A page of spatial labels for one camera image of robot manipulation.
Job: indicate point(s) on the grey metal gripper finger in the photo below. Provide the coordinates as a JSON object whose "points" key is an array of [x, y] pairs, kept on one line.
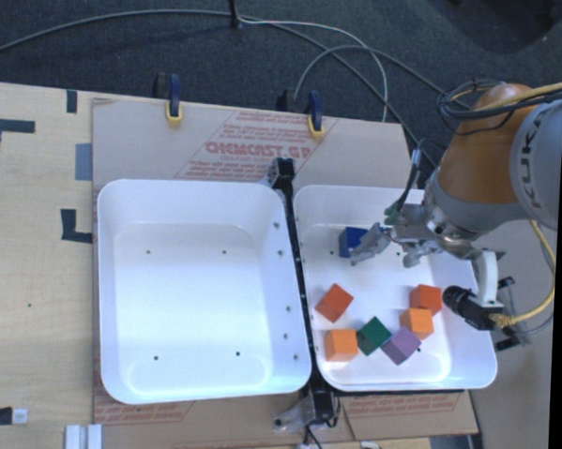
{"points": [[412, 257], [371, 246]]}

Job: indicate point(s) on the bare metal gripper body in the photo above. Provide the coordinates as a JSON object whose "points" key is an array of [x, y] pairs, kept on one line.
{"points": [[414, 226]]}

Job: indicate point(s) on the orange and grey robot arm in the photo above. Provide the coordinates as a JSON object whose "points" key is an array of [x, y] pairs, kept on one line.
{"points": [[486, 159]]}

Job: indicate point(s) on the blue cube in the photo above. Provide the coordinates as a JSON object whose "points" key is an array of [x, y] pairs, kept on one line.
{"points": [[350, 239]]}

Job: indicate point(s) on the white plastic tray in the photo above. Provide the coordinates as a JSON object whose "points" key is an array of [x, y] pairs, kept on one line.
{"points": [[197, 299], [386, 285]]}

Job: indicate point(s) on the orange cube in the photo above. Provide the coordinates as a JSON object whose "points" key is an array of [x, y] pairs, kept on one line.
{"points": [[426, 298], [418, 321], [341, 344], [335, 301]]}

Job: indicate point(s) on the thin black rod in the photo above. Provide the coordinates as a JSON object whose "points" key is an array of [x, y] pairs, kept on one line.
{"points": [[302, 276]]}

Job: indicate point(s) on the green cube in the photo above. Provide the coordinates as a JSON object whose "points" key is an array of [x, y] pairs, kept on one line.
{"points": [[374, 334]]}

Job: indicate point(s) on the purple cube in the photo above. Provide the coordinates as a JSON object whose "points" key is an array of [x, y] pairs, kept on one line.
{"points": [[400, 345]]}

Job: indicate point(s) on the brown cardboard board, red print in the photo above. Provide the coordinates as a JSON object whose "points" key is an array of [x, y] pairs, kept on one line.
{"points": [[172, 143]]}

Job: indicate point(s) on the black cylinder on white bracket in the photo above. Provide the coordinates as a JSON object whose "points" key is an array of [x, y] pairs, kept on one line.
{"points": [[467, 304]]}

